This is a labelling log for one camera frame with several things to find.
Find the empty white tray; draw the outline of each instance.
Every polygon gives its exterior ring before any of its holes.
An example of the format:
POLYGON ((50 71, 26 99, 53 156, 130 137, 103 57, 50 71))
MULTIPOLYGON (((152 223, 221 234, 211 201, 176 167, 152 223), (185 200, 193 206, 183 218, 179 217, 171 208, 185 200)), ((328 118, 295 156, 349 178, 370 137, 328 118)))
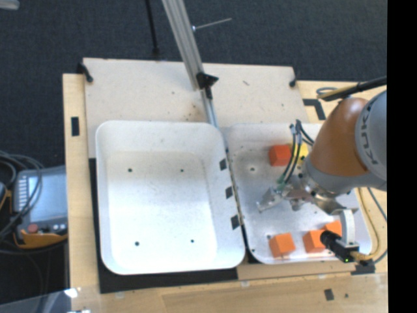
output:
POLYGON ((227 269, 245 247, 221 132, 107 121, 96 131, 102 260, 120 275, 227 269))

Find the wooden table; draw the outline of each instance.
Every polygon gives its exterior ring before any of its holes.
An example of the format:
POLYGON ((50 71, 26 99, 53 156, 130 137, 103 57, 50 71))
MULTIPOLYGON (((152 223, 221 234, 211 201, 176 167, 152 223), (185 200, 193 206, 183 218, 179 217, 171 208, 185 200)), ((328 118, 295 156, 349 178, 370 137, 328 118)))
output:
MULTIPOLYGON (((303 99, 314 100, 320 87, 341 87, 353 83, 298 81, 294 91, 303 99)), ((382 89, 360 94, 370 99, 382 89)), ((78 296, 73 309, 92 312, 361 312, 388 311, 387 257, 376 265, 375 273, 352 275, 353 263, 339 261, 291 265, 238 267, 238 280, 203 285, 175 286, 101 294, 93 229, 90 173, 85 114, 85 77, 63 75, 65 115, 65 156, 68 185, 70 286, 78 296), (72 118, 78 117, 79 133, 73 136, 72 118)), ((336 101, 320 101, 329 114, 336 101)), ((305 107, 311 123, 320 123, 314 106, 305 107)), ((386 212, 386 193, 375 191, 386 212)), ((387 247, 387 225, 364 190, 366 217, 373 243, 377 235, 381 253, 387 247)))

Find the dark floor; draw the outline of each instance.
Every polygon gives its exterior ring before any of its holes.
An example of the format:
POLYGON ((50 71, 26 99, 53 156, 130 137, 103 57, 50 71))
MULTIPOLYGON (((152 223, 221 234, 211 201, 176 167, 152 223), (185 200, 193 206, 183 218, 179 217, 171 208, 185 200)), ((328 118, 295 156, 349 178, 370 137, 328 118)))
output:
MULTIPOLYGON (((180 61, 161 0, 160 58, 180 61)), ((19 0, 0 9, 0 151, 65 163, 62 74, 83 57, 152 59, 145 0, 19 0)), ((292 66, 299 80, 386 75, 388 0, 184 0, 203 62, 292 66)), ((0 218, 5 226, 7 215, 0 218)), ((47 291, 67 286, 63 248, 33 255, 47 291)), ((30 258, 0 254, 0 303, 40 293, 30 258)))

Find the red button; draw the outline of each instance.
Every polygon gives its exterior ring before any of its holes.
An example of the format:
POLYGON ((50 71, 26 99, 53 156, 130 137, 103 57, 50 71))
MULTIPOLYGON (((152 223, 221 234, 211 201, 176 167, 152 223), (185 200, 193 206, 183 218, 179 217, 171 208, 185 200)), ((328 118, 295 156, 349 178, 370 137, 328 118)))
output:
POLYGON ((38 233, 38 230, 39 230, 39 226, 38 226, 37 224, 30 224, 30 225, 27 227, 27 231, 28 231, 30 234, 35 234, 35 233, 38 233))

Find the orange block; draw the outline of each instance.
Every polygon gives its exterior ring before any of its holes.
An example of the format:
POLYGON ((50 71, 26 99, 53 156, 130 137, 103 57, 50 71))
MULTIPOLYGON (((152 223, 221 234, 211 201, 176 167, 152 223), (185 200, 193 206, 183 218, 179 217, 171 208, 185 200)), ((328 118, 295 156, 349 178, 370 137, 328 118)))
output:
POLYGON ((291 233, 275 235, 269 240, 269 248, 275 258, 294 251, 295 245, 291 233))
POLYGON ((320 241, 320 235, 324 230, 312 230, 303 235, 304 248, 307 253, 317 253, 326 249, 320 241))
POLYGON ((322 228, 324 231, 332 231, 341 236, 341 222, 340 220, 335 220, 333 222, 329 222, 328 224, 324 225, 322 228))
POLYGON ((286 166, 291 159, 291 150, 287 144, 274 145, 268 155, 271 166, 286 166))

